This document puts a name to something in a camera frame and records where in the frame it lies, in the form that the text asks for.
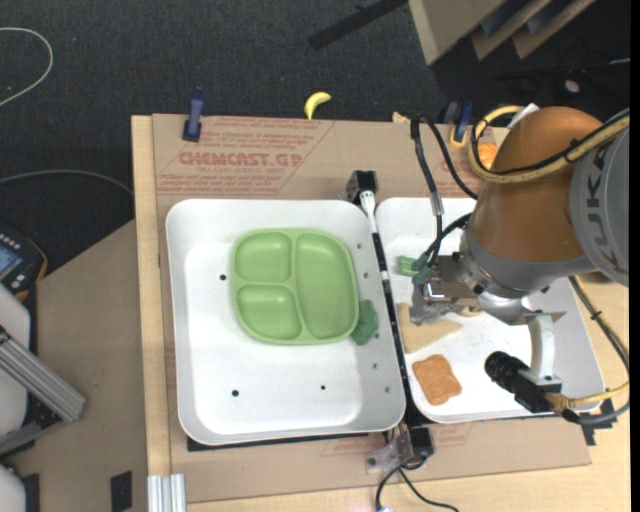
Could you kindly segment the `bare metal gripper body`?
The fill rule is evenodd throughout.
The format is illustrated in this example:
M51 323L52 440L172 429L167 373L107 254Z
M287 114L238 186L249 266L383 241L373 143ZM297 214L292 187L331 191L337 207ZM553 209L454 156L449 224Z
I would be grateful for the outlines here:
M509 288L461 253L439 256L423 284L423 299L452 304L450 313L486 313L503 323L527 323L539 311L525 303L526 291Z

